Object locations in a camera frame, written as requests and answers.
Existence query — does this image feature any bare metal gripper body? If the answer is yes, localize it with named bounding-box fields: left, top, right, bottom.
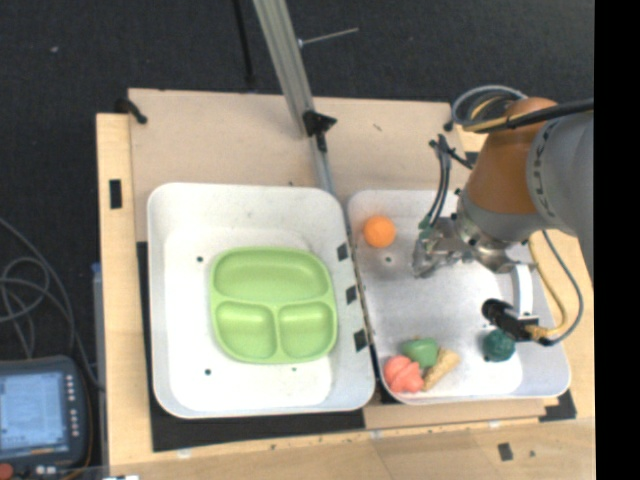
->
left=424, top=216, right=532, bottom=275

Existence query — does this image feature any white plastic tray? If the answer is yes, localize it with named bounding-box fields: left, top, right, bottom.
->
left=146, top=182, right=377, bottom=420
left=345, top=189, right=572, bottom=406

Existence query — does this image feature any orange ball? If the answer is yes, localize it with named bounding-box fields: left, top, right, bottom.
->
left=363, top=215, right=398, bottom=249

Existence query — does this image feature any thin black and white rod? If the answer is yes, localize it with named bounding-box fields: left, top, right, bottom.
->
left=344, top=223, right=376, bottom=352

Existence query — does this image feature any green toy pepper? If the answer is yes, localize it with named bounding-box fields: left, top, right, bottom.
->
left=401, top=337, right=441, bottom=370

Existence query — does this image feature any dark green toy broccoli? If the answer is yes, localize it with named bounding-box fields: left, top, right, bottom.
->
left=481, top=329, right=517, bottom=364

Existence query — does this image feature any tan toy bread slice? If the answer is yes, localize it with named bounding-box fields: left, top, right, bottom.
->
left=422, top=348, right=462, bottom=392

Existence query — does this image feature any pink toy food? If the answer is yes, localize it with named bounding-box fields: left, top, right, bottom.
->
left=382, top=354, right=426, bottom=395

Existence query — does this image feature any green divided plate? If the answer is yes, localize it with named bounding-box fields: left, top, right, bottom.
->
left=208, top=246, right=340, bottom=366

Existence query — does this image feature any pale wood board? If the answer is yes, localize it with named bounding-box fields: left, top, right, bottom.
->
left=127, top=87, right=561, bottom=432

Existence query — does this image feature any black cylinder on white bracket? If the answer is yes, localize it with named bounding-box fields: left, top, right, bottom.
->
left=481, top=262, right=542, bottom=342

